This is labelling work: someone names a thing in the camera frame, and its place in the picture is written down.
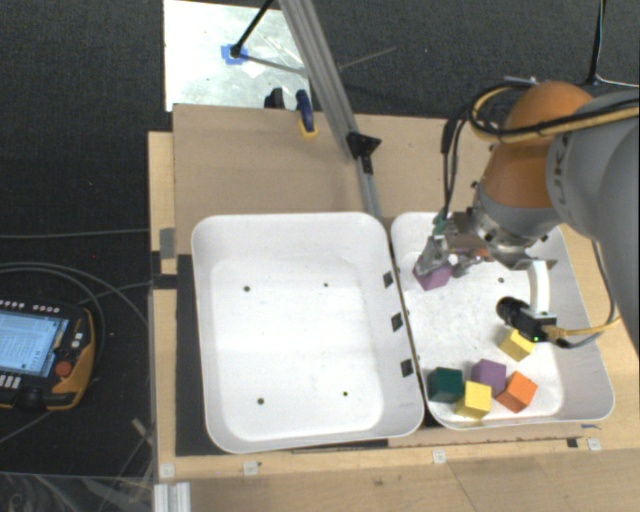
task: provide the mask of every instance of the wooden table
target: wooden table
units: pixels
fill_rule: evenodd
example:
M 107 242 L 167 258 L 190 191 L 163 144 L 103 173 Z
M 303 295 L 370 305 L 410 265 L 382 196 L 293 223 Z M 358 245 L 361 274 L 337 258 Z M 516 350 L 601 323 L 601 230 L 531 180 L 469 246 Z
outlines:
M 373 161 L 385 224 L 406 211 L 439 209 L 443 121 L 357 118 L 363 133 L 383 140 Z M 320 114 L 320 135 L 310 142 L 292 112 L 177 105 L 173 119 L 173 133 L 149 135 L 152 250 L 163 275 L 176 273 L 176 255 L 190 254 L 191 230 L 209 215 L 362 209 L 355 168 Z M 469 185 L 488 155 L 485 143 L 463 133 L 453 208 L 470 204 Z M 590 242 L 569 229 L 564 235 L 598 322 L 608 301 Z M 632 510 L 640 503 L 638 357 L 622 327 L 598 342 L 615 409 L 587 428 L 421 429 L 376 450 L 178 457 L 175 289 L 154 290 L 152 311 L 157 474 L 191 481 L 193 510 Z M 602 449 L 590 450 L 588 438 Z M 446 463 L 434 463 L 435 450 L 444 450 Z M 259 474 L 245 476 L 244 464 L 253 462 Z

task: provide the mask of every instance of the yellow cube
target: yellow cube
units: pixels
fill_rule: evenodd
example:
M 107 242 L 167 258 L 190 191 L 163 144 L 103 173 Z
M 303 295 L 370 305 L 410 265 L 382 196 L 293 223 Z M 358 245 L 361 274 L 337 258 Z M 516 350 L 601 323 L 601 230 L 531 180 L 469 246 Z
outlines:
M 491 386 L 468 380 L 464 396 L 456 402 L 454 412 L 460 416 L 482 419 L 491 410 Z
M 535 343 L 524 338 L 516 329 L 510 329 L 500 344 L 500 350 L 516 361 L 522 361 L 533 352 L 535 346 Z

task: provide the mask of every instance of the red button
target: red button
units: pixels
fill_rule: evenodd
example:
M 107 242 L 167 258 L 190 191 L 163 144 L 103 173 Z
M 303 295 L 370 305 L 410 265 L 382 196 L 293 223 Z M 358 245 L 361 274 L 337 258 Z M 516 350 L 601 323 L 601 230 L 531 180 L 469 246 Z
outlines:
M 60 361 L 53 369 L 58 377 L 68 377 L 72 370 L 73 366 L 69 361 Z

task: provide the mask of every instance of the orange cube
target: orange cube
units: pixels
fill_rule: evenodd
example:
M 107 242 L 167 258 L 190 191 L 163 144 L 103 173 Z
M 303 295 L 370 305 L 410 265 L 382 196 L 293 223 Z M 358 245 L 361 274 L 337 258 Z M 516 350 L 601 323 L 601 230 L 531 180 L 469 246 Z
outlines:
M 513 372 L 505 390 L 496 396 L 496 400 L 510 411 L 518 413 L 526 408 L 533 400 L 538 385 L 522 375 L 520 372 Z

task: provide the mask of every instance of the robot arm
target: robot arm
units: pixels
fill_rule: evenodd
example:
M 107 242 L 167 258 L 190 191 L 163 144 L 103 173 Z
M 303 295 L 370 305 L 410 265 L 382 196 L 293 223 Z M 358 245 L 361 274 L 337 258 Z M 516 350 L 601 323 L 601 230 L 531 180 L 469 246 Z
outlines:
M 520 98 L 504 127 L 517 138 L 522 127 L 634 104 L 637 91 L 592 100 L 575 86 L 548 82 Z M 430 237 L 414 274 L 430 289 L 478 260 L 525 269 L 532 261 L 527 249 L 561 222 L 600 244 L 613 299 L 638 351 L 637 113 L 559 130 L 555 137 L 498 144 L 473 206 L 453 213 L 442 233 Z M 452 254 L 462 255 L 453 267 L 447 258 Z

